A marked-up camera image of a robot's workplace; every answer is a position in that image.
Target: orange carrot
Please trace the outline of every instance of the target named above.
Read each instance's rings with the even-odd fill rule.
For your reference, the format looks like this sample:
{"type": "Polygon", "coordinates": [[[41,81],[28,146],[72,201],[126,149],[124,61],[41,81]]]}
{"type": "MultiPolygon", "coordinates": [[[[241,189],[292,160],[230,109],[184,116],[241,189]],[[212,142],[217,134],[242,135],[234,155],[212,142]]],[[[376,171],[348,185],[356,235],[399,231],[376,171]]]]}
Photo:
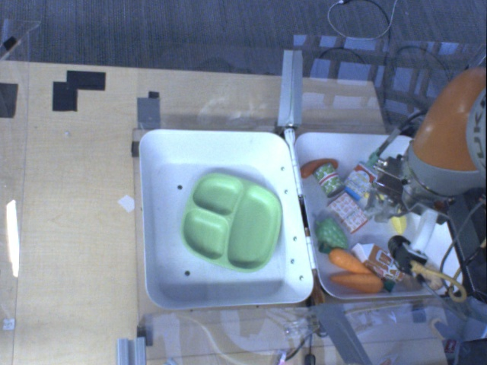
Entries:
{"type": "Polygon", "coordinates": [[[343,285],[344,287],[359,290],[366,294],[376,294],[384,287],[382,280],[376,275],[338,273],[330,276],[330,280],[334,283],[343,285]]]}
{"type": "Polygon", "coordinates": [[[322,158],[321,160],[313,160],[310,162],[306,162],[301,167],[301,177],[306,179],[307,177],[311,176],[313,172],[318,169],[321,165],[325,163],[331,163],[335,169],[338,168],[338,161],[332,158],[322,158]]]}
{"type": "Polygon", "coordinates": [[[356,259],[352,254],[345,251],[344,249],[335,248],[329,252],[329,261],[339,266],[342,269],[350,271],[352,273],[362,273],[363,275],[372,275],[372,272],[362,264],[358,259],[356,259]]]}

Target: green vegetable toy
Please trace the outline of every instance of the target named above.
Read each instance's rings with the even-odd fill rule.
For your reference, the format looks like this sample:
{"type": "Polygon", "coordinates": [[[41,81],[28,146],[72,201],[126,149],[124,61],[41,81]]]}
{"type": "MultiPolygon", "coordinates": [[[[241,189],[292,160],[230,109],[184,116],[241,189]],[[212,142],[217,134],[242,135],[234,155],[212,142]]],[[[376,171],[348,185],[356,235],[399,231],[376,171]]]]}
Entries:
{"type": "Polygon", "coordinates": [[[342,249],[347,249],[349,247],[346,235],[332,217],[317,222],[316,235],[320,252],[328,254],[336,247],[342,249]]]}

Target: white tray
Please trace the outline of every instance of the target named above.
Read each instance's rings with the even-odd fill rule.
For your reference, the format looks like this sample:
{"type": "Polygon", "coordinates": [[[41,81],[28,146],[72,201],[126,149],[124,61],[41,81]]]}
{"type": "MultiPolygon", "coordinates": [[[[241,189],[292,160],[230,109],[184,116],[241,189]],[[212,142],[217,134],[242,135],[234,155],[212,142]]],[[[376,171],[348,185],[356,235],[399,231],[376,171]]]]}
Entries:
{"type": "MultiPolygon", "coordinates": [[[[338,174],[345,179],[359,161],[367,161],[368,156],[376,150],[386,139],[386,135],[363,135],[363,134],[336,134],[336,133],[315,133],[310,132],[301,135],[296,141],[296,154],[300,166],[311,160],[320,158],[334,158],[338,160],[338,174]]],[[[404,154],[408,147],[410,138],[399,136],[387,148],[382,157],[395,157],[397,154],[404,154]]],[[[310,225],[310,232],[314,243],[314,255],[316,259],[318,275],[323,288],[334,297],[344,300],[370,300],[374,298],[393,299],[397,297],[416,297],[430,294],[425,288],[419,287],[412,280],[406,280],[404,284],[397,284],[392,293],[381,292],[379,294],[359,294],[356,291],[342,287],[331,282],[330,275],[340,271],[331,262],[328,256],[318,252],[317,238],[315,236],[315,222],[325,217],[325,207],[329,199],[319,187],[313,176],[303,180],[304,203],[310,225]]],[[[406,238],[413,240],[415,230],[419,225],[419,216],[415,214],[406,215],[407,228],[403,234],[406,238]]],[[[387,250],[387,242],[394,233],[391,224],[380,224],[375,221],[368,221],[360,230],[349,234],[349,245],[356,243],[375,243],[387,250]]],[[[451,235],[446,224],[436,224],[431,240],[424,251],[438,267],[441,259],[451,243],[451,235]]],[[[452,252],[446,261],[444,271],[453,275],[459,266],[456,253],[452,252]]]]}
{"type": "Polygon", "coordinates": [[[313,287],[287,144],[265,132],[155,130],[140,143],[149,297],[167,309],[298,303],[313,287]],[[273,191],[282,228],[269,263],[238,272],[194,256],[180,226],[196,181],[210,172],[246,178],[273,191]]]}

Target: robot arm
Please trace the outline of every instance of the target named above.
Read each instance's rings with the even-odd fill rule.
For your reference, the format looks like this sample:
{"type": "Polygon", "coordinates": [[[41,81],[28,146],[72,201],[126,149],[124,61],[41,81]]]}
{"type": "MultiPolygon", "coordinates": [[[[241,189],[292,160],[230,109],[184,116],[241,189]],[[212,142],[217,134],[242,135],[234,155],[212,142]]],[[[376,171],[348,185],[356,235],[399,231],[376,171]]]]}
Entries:
{"type": "Polygon", "coordinates": [[[485,68],[458,75],[433,103],[406,153],[378,161],[368,203],[376,220],[443,211],[452,197],[485,188],[486,75],[485,68]]]}

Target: food package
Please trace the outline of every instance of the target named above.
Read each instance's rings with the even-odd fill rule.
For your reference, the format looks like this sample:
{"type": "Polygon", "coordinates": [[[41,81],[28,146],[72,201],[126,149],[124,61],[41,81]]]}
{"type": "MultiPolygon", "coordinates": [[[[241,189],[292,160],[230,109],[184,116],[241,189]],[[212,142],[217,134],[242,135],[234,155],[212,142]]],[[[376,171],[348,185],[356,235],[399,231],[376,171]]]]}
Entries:
{"type": "Polygon", "coordinates": [[[331,163],[325,163],[316,169],[313,172],[313,175],[320,184],[321,189],[329,198],[337,196],[343,189],[345,189],[345,185],[331,163]]]}
{"type": "Polygon", "coordinates": [[[328,208],[350,233],[354,233],[368,222],[362,209],[346,192],[333,200],[328,208]]]}
{"type": "Polygon", "coordinates": [[[345,180],[345,191],[356,201],[368,197],[376,174],[364,164],[359,163],[345,180]]]}
{"type": "Polygon", "coordinates": [[[380,278],[396,283],[404,278],[404,273],[396,267],[392,256],[373,243],[357,243],[352,247],[352,254],[380,278]]]}

